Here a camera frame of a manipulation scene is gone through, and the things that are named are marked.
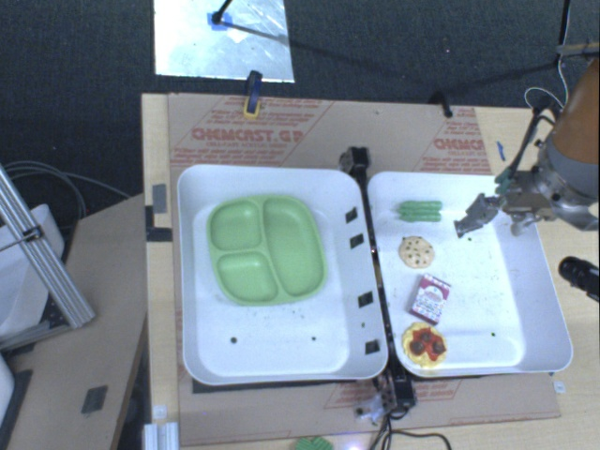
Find white plastic tray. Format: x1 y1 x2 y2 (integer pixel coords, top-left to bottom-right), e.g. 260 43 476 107
366 171 575 378
176 163 390 386

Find green divided plate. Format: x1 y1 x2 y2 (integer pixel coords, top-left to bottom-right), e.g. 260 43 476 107
205 194 328 307

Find brown cardboard board red print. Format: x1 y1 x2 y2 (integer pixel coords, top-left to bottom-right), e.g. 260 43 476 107
166 92 563 447

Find beige chocolate chip biscuit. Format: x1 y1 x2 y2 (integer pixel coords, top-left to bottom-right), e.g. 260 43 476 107
397 234 436 270

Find black cylinder on white bracket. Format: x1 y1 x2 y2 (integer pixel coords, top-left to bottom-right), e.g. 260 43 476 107
557 255 600 305

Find yellow and red toy pasta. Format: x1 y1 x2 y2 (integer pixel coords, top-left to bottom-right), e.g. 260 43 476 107
400 321 448 370

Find green ribbed toy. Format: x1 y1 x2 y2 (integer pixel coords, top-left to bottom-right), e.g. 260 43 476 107
293 435 336 450

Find green toy beans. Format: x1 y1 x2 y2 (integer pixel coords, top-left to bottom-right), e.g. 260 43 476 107
397 199 443 223

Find red and white carton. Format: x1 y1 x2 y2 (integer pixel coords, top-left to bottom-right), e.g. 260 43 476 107
408 273 453 326

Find thin black rod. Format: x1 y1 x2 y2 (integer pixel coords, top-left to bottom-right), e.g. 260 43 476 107
355 165 405 396

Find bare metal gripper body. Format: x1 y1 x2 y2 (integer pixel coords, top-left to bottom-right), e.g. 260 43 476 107
497 168 600 232

